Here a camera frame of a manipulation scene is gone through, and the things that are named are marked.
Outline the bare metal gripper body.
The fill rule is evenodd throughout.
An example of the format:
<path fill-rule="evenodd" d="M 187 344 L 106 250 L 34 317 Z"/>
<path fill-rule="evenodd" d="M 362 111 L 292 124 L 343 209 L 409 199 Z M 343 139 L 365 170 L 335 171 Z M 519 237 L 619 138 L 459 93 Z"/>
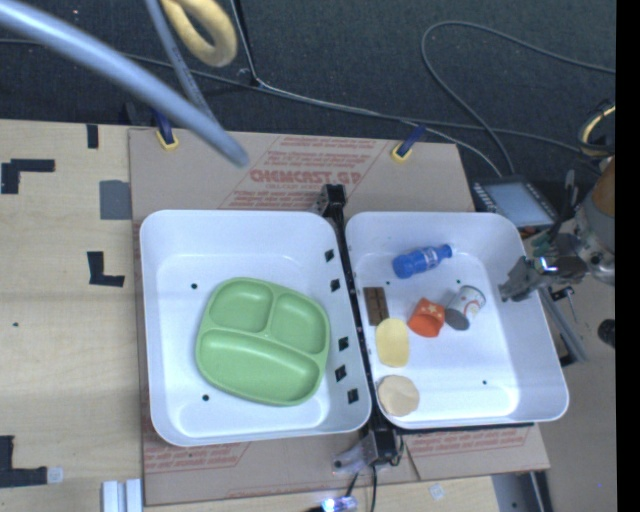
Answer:
<path fill-rule="evenodd" d="M 574 233 L 544 232 L 536 239 L 536 257 L 555 268 L 559 279 L 579 281 L 587 275 L 609 285 L 615 285 L 615 254 L 595 235 L 579 237 Z"/>

